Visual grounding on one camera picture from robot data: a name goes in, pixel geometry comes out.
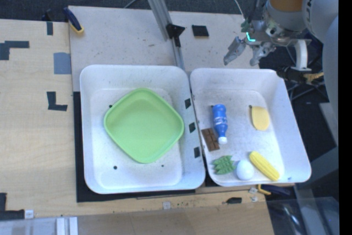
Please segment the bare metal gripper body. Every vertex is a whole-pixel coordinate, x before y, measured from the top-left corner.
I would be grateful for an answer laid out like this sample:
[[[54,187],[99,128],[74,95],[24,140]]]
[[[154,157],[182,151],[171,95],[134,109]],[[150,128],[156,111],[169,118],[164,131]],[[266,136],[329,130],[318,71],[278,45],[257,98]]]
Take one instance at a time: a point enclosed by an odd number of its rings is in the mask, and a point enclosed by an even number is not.
[[[307,45],[311,43],[302,31],[287,30],[275,21],[269,20],[245,20],[245,43],[252,46],[269,43],[274,46],[293,46],[299,41],[304,41]]]

